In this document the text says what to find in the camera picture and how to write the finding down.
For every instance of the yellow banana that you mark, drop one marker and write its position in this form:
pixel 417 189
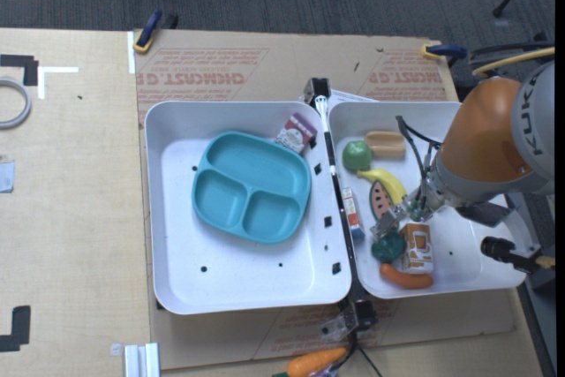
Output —
pixel 388 183

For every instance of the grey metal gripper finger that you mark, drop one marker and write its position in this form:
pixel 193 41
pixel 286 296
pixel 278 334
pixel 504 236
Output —
pixel 400 210
pixel 385 225

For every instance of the thin black and white rod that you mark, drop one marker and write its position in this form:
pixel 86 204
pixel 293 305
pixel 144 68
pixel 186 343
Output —
pixel 337 185

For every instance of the blue divided plate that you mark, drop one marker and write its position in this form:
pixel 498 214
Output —
pixel 251 185

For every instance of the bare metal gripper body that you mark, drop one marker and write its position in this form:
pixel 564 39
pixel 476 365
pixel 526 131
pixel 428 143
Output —
pixel 421 203

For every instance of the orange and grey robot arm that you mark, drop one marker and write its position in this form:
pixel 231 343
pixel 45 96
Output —
pixel 485 132

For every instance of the white plastic tray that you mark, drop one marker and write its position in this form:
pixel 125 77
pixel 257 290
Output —
pixel 247 273
pixel 454 243

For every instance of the orange carrot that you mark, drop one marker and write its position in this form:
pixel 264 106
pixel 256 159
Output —
pixel 313 361

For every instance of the green apple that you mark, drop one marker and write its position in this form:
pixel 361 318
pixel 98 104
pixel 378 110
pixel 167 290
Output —
pixel 356 155

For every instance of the brown cardboard board, red print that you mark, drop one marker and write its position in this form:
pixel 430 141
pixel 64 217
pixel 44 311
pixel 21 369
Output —
pixel 273 66

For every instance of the red and white carton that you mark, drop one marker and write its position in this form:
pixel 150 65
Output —
pixel 295 134

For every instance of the orange sausage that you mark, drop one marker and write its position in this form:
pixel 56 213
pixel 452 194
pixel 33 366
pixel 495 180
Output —
pixel 404 278

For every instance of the green broccoli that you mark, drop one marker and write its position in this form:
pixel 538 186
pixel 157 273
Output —
pixel 387 248

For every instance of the white and orange small carton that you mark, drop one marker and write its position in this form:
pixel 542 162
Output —
pixel 352 212

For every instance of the watermelon slice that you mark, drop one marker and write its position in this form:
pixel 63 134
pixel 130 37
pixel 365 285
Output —
pixel 379 198

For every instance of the tan hot dog bun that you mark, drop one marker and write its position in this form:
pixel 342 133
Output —
pixel 386 144

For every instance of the black cylinder on white bracket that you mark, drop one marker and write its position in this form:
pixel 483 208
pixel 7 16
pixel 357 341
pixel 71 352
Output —
pixel 503 251

